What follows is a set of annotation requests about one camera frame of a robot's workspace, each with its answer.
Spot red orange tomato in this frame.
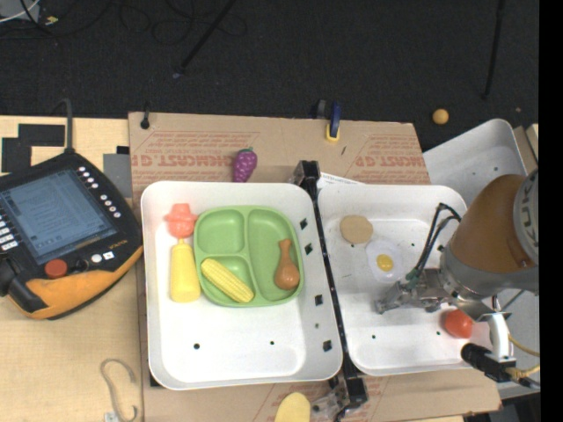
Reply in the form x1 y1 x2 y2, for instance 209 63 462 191
442 309 475 339

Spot brown cardboard board, red print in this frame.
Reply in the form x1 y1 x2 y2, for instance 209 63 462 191
127 111 503 422

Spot black cylinder on white bracket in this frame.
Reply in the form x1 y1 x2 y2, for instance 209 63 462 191
459 310 518 384

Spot pale yellow rounded toy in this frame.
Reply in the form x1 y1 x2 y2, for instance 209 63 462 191
274 391 312 422

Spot white plastic tray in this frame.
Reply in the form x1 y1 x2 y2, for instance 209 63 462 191
420 117 531 201
140 179 345 391
316 183 494 378

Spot white fried egg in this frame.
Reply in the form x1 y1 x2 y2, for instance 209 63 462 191
364 238 404 283

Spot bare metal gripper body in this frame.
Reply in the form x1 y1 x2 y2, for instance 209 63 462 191
400 267 459 314

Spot coral pink toy figure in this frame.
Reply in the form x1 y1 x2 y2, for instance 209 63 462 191
163 202 199 240

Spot thin black rod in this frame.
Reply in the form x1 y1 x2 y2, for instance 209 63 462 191
303 178 362 384

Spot brown chicken drumstick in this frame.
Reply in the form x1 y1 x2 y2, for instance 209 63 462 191
274 237 302 292

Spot yellow corn cob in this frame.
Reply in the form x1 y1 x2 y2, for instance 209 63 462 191
200 258 256 304

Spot tan round biscuit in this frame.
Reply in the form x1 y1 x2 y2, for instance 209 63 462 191
338 214 375 245

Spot green divided plate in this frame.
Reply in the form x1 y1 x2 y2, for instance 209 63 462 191
193 205 306 309

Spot yellow squeeze bottle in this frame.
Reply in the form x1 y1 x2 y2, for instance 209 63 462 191
169 238 202 304

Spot purple grapes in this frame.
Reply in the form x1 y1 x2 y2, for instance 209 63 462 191
231 147 259 184

